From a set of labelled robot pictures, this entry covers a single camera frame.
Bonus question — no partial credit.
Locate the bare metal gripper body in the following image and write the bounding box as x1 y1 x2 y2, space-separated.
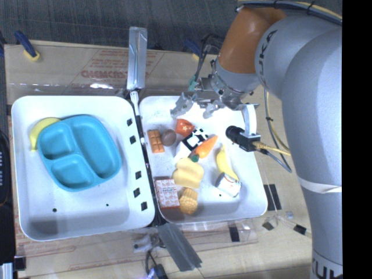
192 67 248 111

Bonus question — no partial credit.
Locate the orange carton with star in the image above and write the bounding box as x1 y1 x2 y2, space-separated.
174 118 196 137

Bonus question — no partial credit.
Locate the brown round ball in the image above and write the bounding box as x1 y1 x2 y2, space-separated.
160 128 177 147

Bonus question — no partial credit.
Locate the orange carrot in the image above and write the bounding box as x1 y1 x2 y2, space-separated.
188 134 219 163

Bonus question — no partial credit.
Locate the white black cow print carton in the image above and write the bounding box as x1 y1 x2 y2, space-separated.
173 127 210 161

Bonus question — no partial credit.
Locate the orange waffle biscuit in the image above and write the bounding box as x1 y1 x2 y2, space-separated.
146 129 166 155

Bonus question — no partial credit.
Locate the yellow banana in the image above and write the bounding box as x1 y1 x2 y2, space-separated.
29 117 61 153
215 145 240 182

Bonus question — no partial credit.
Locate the thin black and white rod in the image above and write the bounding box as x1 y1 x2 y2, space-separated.
129 90 160 227

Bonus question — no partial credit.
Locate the pale yellow bread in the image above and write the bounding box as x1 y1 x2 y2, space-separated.
171 156 205 189

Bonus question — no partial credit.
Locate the small white can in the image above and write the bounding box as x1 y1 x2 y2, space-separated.
214 172 242 199

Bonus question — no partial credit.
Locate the orange printed box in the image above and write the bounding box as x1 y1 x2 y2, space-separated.
153 178 181 210

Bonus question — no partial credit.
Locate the yellow corn cob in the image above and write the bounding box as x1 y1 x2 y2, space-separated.
178 187 199 216

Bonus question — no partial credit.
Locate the white plastic tray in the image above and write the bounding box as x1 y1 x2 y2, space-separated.
10 95 156 242
138 95 269 225

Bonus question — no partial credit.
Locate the blue divided plate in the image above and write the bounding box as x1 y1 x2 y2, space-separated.
37 114 123 192

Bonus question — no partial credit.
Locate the brown cardboard board red print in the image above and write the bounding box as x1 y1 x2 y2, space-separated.
3 39 313 279

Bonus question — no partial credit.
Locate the black cylinder on white bracket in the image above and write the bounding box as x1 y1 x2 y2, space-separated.
225 103 262 153

